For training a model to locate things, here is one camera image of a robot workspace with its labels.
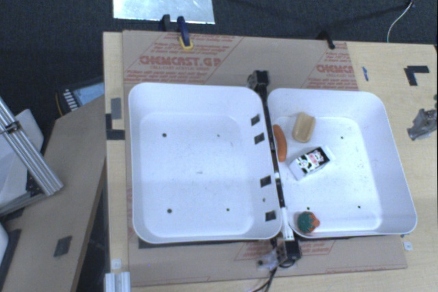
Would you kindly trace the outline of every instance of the black tape mark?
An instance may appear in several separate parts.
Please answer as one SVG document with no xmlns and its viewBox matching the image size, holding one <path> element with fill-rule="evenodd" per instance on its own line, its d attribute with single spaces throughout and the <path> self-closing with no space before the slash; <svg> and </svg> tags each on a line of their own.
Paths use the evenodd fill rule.
<svg viewBox="0 0 438 292">
<path fill-rule="evenodd" d="M 251 126 L 256 125 L 258 122 L 260 122 L 260 115 L 256 115 L 255 117 L 251 118 Z"/>
<path fill-rule="evenodd" d="M 418 85 L 417 79 L 415 78 L 415 73 L 429 73 L 428 66 L 407 66 L 404 69 L 404 73 L 408 79 L 409 85 Z"/>
<path fill-rule="evenodd" d="M 260 187 L 264 187 L 266 185 L 269 185 L 270 183 L 272 183 L 270 175 L 260 179 Z"/>
<path fill-rule="evenodd" d="M 279 178 L 275 179 L 276 192 L 279 195 L 279 204 L 280 207 L 286 207 L 285 204 L 285 196 L 283 195 L 283 186 L 281 185 L 281 180 Z"/>
<path fill-rule="evenodd" d="M 120 120 L 122 118 L 122 99 L 111 99 L 111 117 L 113 120 Z"/>
<path fill-rule="evenodd" d="M 124 130 L 112 128 L 111 114 L 105 114 L 105 123 L 107 127 L 107 140 L 125 140 Z"/>
<path fill-rule="evenodd" d="M 67 236 L 63 237 L 62 239 L 59 239 L 56 244 L 55 253 L 53 256 L 62 256 L 64 254 L 68 253 L 68 250 L 70 249 L 70 242 L 72 237 Z"/>
<path fill-rule="evenodd" d="M 257 136 L 254 136 L 254 143 L 257 145 L 259 142 L 262 142 L 265 140 L 265 134 L 259 134 Z"/>
<path fill-rule="evenodd" d="M 266 212 L 265 213 L 265 221 L 269 222 L 270 220 L 276 219 L 275 211 Z"/>
</svg>

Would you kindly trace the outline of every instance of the metal bracket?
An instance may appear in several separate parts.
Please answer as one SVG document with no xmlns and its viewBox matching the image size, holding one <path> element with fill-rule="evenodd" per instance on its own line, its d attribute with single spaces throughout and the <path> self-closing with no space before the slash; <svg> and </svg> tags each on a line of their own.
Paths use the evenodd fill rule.
<svg viewBox="0 0 438 292">
<path fill-rule="evenodd" d="M 418 115 L 413 120 L 413 127 L 408 128 L 409 137 L 412 140 L 428 137 L 430 133 L 437 129 L 437 110 L 424 111 L 420 109 Z"/>
<path fill-rule="evenodd" d="M 0 98 L 0 134 L 20 157 L 45 195 L 53 195 L 63 187 L 61 180 L 46 164 L 2 98 Z"/>
<path fill-rule="evenodd" d="M 261 256 L 257 261 L 257 268 L 259 270 L 269 269 L 273 270 L 278 267 L 280 264 L 284 263 L 287 260 L 286 250 L 284 244 L 280 244 L 275 247 L 271 252 Z"/>
<path fill-rule="evenodd" d="M 21 124 L 18 120 L 15 120 L 14 122 L 10 123 L 9 125 L 4 127 L 4 130 L 0 131 L 0 135 L 4 133 L 11 134 L 21 128 Z"/>
<path fill-rule="evenodd" d="M 105 292 L 131 292 L 131 274 L 129 271 L 119 274 L 105 274 Z"/>
</svg>

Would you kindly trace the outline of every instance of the white plastic tray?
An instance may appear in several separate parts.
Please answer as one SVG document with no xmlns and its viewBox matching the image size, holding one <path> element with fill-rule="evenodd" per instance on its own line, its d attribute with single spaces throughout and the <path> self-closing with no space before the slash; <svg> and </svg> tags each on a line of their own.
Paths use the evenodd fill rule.
<svg viewBox="0 0 438 292">
<path fill-rule="evenodd" d="M 133 225 L 141 239 L 267 239 L 279 232 L 263 107 L 252 90 L 142 83 L 129 94 L 129 119 Z M 267 176 L 270 184 L 261 186 Z"/>
<path fill-rule="evenodd" d="M 312 211 L 321 224 L 309 238 L 389 235 L 415 228 L 417 215 L 391 133 L 385 107 L 368 92 L 277 89 L 268 97 L 272 124 L 287 137 L 287 159 L 279 164 L 289 222 Z M 307 143 L 292 138 L 300 112 L 316 118 Z M 335 160 L 297 181 L 287 167 L 318 146 Z"/>
<path fill-rule="evenodd" d="M 367 92 L 277 89 L 272 124 L 287 160 L 318 146 L 335 159 L 297 181 L 279 163 L 288 221 L 308 238 L 408 233 L 417 216 L 382 102 Z M 300 112 L 316 117 L 292 139 Z M 267 239 L 281 228 L 260 98 L 248 88 L 142 83 L 129 94 L 133 225 L 151 243 Z M 320 226 L 296 227 L 312 211 Z"/>
</svg>

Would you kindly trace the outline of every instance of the black cable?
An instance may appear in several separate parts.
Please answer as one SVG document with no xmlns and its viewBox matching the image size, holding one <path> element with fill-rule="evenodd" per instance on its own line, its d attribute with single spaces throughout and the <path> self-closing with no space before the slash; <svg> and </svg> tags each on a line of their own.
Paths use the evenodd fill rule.
<svg viewBox="0 0 438 292">
<path fill-rule="evenodd" d="M 274 269 L 271 271 L 271 274 L 270 274 L 270 276 L 269 276 L 268 281 L 266 281 L 264 284 L 262 284 L 259 288 L 255 289 L 255 290 L 252 290 L 251 292 L 259 292 L 259 291 L 263 290 L 264 288 L 266 288 L 266 289 L 264 290 L 264 292 L 268 292 L 268 291 L 269 291 L 269 288 L 270 288 L 270 286 L 271 286 L 271 284 L 272 284 L 272 280 L 274 279 L 274 275 L 275 275 L 275 273 L 276 273 L 276 270 L 277 270 L 277 268 L 274 268 Z"/>
<path fill-rule="evenodd" d="M 277 268 L 275 268 L 274 270 L 272 270 L 272 274 L 271 274 L 271 276 L 269 277 L 269 281 L 268 281 L 268 284 L 266 285 L 266 288 L 265 288 L 265 291 L 264 291 L 264 292 L 268 292 L 269 289 L 271 288 L 271 284 L 272 284 L 272 281 L 274 280 L 274 275 L 275 275 L 275 273 L 276 273 L 276 269 L 277 269 Z"/>
<path fill-rule="evenodd" d="M 281 267 L 283 269 L 287 269 L 288 267 L 291 267 L 294 264 L 295 264 L 295 261 L 293 261 L 292 259 L 287 259 L 286 261 L 282 262 L 279 265 L 279 267 Z"/>
</svg>

